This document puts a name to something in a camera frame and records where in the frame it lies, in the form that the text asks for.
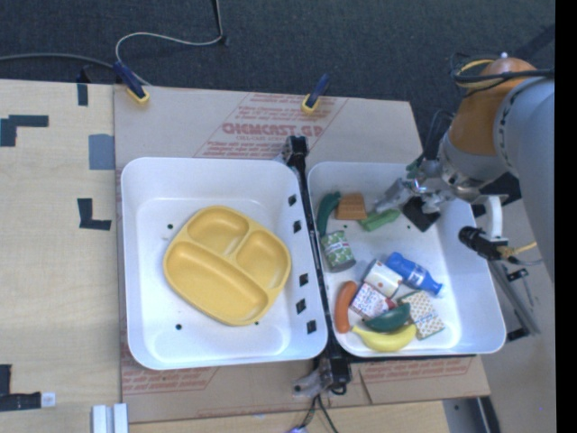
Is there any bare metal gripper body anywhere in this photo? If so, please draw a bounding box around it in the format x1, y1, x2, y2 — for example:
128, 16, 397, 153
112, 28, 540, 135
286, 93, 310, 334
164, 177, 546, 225
404, 159, 481, 210

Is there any light green toy vegetable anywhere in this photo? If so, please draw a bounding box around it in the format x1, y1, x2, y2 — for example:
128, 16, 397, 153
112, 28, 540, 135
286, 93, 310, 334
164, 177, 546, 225
358, 207, 402, 233

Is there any orange toy biscuit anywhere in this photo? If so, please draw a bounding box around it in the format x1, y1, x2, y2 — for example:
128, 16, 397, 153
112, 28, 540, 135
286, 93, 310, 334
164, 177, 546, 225
334, 192, 369, 222

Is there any blue bottle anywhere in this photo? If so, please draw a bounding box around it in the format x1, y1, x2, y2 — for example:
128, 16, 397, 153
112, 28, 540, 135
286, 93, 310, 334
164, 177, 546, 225
385, 251, 444, 298

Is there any dark green curved toy vegetable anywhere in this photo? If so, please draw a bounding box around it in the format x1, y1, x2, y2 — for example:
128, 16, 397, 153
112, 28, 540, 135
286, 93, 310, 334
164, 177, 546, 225
316, 190, 343, 238

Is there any white can with orange dots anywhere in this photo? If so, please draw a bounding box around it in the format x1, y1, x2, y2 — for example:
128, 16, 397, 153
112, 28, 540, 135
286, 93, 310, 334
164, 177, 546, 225
362, 259, 404, 299

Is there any green and white can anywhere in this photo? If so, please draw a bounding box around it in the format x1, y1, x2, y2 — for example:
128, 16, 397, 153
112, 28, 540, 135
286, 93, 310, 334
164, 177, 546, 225
320, 229, 358, 273

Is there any white plastic tray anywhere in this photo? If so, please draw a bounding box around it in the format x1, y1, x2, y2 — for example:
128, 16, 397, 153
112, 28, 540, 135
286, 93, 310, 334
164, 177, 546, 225
307, 161, 508, 359
119, 156, 329, 372

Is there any patterned beige carton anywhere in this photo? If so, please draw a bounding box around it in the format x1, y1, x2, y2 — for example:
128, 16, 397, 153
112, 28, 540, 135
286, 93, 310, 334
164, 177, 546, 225
396, 290, 447, 341

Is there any red and white carton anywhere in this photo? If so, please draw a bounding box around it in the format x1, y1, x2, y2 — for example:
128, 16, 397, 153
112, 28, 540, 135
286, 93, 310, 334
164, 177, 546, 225
348, 281, 398, 320

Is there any orange sausage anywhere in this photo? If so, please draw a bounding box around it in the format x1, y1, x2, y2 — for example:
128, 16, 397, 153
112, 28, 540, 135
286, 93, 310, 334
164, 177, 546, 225
334, 280, 359, 335

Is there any yellow banana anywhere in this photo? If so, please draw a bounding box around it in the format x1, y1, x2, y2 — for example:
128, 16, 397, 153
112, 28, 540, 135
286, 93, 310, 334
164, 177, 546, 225
351, 322, 418, 353

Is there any yellow divided plate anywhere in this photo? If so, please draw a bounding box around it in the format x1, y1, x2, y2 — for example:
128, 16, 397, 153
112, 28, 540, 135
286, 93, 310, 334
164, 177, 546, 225
161, 204, 293, 327

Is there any brown cardboard board, red print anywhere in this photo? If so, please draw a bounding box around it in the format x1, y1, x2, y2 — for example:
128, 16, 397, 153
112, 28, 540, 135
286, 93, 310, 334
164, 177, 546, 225
112, 83, 492, 424

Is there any black cylinder on white bracket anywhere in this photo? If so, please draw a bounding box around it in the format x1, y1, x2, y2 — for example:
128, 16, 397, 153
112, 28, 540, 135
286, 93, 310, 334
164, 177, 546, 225
458, 195, 511, 262

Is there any black block with thin wires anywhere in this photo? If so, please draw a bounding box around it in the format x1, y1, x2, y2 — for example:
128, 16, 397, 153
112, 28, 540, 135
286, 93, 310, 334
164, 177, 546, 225
315, 355, 353, 395
280, 134, 310, 169

